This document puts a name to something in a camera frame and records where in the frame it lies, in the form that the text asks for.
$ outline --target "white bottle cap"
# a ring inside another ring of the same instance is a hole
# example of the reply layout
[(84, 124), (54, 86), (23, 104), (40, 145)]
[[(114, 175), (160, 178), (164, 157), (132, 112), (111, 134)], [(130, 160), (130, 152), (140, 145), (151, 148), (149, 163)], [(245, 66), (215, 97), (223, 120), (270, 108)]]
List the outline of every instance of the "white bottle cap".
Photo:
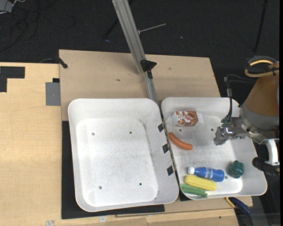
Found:
[(189, 167), (188, 173), (192, 175), (192, 174), (194, 174), (194, 172), (195, 172), (195, 168), (194, 167)]

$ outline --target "black clamp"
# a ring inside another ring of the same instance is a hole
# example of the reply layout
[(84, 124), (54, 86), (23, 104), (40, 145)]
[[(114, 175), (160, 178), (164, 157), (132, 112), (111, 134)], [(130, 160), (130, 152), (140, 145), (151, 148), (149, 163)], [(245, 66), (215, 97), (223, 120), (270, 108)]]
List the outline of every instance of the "black clamp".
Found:
[(149, 60), (146, 60), (146, 59), (142, 59), (142, 60), (141, 60), (141, 67), (142, 67), (142, 70), (143, 70), (144, 72), (147, 71), (148, 77), (149, 77), (150, 79), (153, 79), (151, 69), (153, 69), (153, 68), (155, 67), (155, 65), (157, 65), (157, 63), (152, 62), (152, 61), (149, 61)]

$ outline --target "hot dog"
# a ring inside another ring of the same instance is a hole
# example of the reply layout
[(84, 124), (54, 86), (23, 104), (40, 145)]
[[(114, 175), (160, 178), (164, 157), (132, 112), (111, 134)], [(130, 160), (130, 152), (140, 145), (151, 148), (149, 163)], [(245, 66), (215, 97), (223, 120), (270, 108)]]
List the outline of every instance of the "hot dog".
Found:
[(192, 148), (193, 148), (193, 145), (192, 145), (192, 144), (185, 143), (185, 142), (179, 140), (179, 139), (174, 135), (174, 133), (172, 133), (172, 132), (169, 132), (169, 138), (170, 138), (171, 142), (173, 142), (176, 146), (178, 146), (178, 147), (181, 148), (181, 149), (184, 149), (184, 150), (192, 150)]

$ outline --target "black floor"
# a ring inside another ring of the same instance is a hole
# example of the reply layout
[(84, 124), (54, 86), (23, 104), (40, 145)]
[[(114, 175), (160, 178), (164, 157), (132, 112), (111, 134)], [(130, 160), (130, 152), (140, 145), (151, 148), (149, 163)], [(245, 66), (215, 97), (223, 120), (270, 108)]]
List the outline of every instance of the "black floor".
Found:
[[(131, 10), (139, 30), (166, 24), (140, 34), (146, 54), (209, 57), (222, 97), (224, 76), (245, 77), (247, 59), (279, 60), (280, 0), (134, 0)], [(11, 14), (0, 15), (0, 61), (40, 62), (59, 49), (129, 53), (120, 24), (109, 31), (116, 19), (111, 0), (17, 2)], [(233, 97), (241, 104), (250, 90), (235, 84)], [(268, 180), (263, 208), (280, 214), (280, 179)]]

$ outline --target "green pepper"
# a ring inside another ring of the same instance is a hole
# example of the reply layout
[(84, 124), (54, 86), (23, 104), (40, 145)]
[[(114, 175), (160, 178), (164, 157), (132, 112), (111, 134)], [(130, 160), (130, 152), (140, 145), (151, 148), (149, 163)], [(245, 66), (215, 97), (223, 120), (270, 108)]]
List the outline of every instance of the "green pepper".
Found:
[(239, 178), (244, 174), (244, 165), (242, 162), (234, 161), (228, 170), (228, 174), (233, 178)]

